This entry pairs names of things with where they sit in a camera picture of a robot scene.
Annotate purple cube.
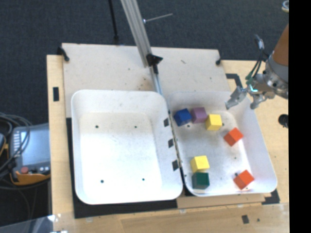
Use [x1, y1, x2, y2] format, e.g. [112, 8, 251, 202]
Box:
[190, 107, 208, 124]

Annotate white plastic tray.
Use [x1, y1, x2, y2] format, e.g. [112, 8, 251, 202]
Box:
[167, 91, 278, 197]
[70, 89, 184, 205]

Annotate yellow cube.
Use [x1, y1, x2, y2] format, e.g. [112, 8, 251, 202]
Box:
[205, 114, 223, 132]
[190, 155, 210, 174]

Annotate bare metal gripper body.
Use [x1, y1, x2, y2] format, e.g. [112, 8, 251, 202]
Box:
[247, 67, 289, 100]

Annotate pale flat board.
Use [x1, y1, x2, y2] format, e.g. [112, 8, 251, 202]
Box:
[61, 42, 267, 210]

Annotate blue cube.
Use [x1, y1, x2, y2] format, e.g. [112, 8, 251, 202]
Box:
[173, 108, 193, 127]

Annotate orange cube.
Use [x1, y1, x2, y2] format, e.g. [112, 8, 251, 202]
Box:
[233, 169, 255, 190]
[223, 127, 244, 147]

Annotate green cube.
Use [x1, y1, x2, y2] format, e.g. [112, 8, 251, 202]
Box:
[191, 172, 210, 190]

